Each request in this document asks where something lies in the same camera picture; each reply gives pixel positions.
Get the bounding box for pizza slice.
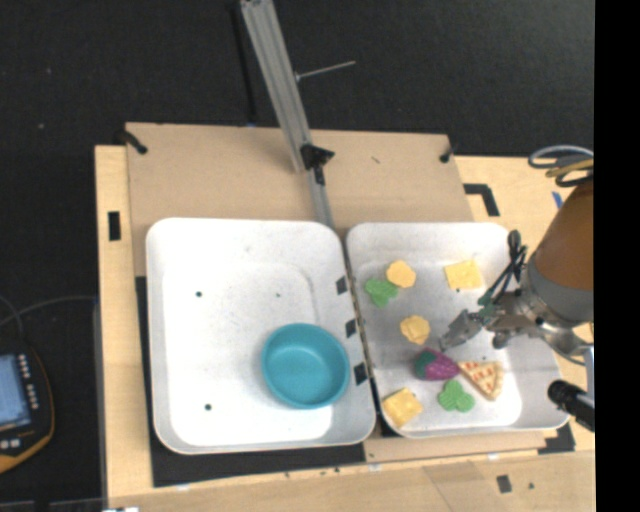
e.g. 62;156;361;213
456;360;504;402

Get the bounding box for flat brown board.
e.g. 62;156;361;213
123;121;562;464

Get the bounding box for yellow round biscuit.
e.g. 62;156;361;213
399;314;432;347
385;259;418;290

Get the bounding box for green broccoli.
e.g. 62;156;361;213
363;277;400;309
436;379;476;414

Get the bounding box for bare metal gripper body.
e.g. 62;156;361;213
480;288;550;351

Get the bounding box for teal bowl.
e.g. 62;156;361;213
259;322;352;411

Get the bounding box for thin black and white rod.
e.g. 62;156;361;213
342;243;376;384

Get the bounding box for purple grapes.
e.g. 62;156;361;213
413;347;462;383

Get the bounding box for white plastic tray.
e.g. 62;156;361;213
145;216;378;456
344;221;572;440

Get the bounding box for black cylinder on white bracket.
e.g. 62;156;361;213
537;319;595;433

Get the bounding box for yellow square cracker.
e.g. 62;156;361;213
443;259;486;293
381;387;425;430

